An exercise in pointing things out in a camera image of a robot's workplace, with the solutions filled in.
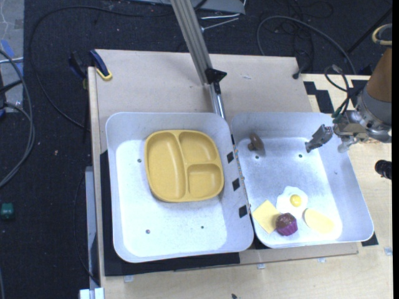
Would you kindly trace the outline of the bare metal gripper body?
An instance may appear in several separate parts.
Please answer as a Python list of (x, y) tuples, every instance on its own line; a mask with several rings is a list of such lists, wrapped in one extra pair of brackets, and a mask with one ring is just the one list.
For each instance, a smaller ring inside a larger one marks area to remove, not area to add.
[(391, 126), (367, 112), (347, 110), (339, 113), (333, 123), (334, 133), (345, 140), (352, 138), (354, 141), (373, 139), (381, 143), (392, 142)]

